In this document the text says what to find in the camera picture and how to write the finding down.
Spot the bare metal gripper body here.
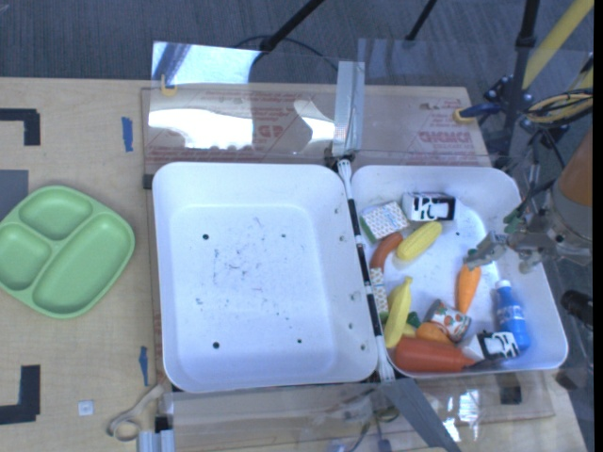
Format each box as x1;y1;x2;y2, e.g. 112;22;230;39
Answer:
505;223;594;275

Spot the orange carrot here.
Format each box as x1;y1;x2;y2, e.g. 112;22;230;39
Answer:
454;263;483;315

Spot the white plastic tray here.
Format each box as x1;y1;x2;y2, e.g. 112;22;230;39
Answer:
350;165;570;380
151;160;381;395

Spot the yellow corn cob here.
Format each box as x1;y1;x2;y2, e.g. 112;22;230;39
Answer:
395;220;444;263

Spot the white can with orange print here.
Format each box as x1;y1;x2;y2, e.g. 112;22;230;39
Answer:
423;299;473;344

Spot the blue bottle with white cap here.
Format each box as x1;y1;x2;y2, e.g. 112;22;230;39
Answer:
492;279;532;352

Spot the large black and white carton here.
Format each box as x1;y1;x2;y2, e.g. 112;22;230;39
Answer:
400;191;458;223

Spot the small orange fruit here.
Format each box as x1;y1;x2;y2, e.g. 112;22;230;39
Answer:
415;321;454;347

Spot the small black and white carton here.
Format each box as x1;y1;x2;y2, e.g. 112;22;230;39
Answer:
463;330;521;363

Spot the orange sausage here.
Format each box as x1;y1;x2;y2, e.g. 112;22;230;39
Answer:
368;231;405;273

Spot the yellow banana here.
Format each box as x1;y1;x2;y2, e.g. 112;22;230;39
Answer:
383;275;415;349

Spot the white carton, green orange pattern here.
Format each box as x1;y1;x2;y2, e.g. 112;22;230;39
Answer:
359;200;411;245

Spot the white packet with orange pattern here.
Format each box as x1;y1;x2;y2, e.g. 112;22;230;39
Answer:
367;266;390;320

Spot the large orange bottle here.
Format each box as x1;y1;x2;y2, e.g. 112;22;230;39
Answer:
393;336;478;374

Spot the thin black and white rod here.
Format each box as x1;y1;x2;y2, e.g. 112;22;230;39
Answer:
335;156;397;383

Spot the brown cardboard board, red print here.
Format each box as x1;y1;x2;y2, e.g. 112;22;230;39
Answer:
139;84;558;424

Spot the green divided plate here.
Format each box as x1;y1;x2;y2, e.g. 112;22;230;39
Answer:
0;185;137;320

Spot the black cylinder on white bracket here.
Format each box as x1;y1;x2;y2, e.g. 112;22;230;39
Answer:
560;289;595;331

